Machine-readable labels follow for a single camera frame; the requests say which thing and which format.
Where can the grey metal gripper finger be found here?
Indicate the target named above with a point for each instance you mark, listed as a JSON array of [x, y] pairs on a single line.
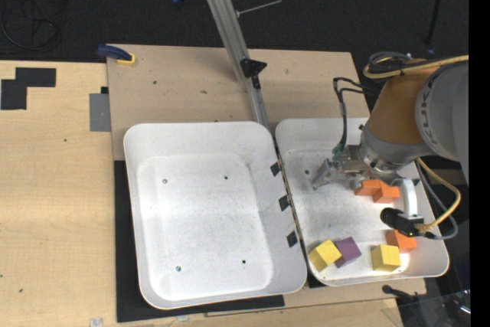
[[322, 174], [354, 183]]

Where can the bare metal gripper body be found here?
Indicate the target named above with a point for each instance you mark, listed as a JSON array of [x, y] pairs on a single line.
[[354, 162]]

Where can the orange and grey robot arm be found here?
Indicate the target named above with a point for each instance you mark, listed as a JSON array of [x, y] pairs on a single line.
[[398, 111]]

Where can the orange cube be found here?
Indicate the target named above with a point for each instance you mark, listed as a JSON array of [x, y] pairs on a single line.
[[387, 194], [402, 241], [368, 188]]

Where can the white plastic tray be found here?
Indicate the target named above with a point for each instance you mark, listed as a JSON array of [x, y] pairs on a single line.
[[337, 210], [206, 218]]

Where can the purple cube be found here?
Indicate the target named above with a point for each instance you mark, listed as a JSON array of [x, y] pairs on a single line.
[[348, 250]]

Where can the yellow cube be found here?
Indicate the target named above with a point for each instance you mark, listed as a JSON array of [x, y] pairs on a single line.
[[324, 254], [386, 257]]

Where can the pale wood board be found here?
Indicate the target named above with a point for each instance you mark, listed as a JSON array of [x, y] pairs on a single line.
[[183, 88]]

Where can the black cylinder on white bracket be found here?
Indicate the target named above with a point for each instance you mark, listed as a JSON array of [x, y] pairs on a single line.
[[394, 217]]

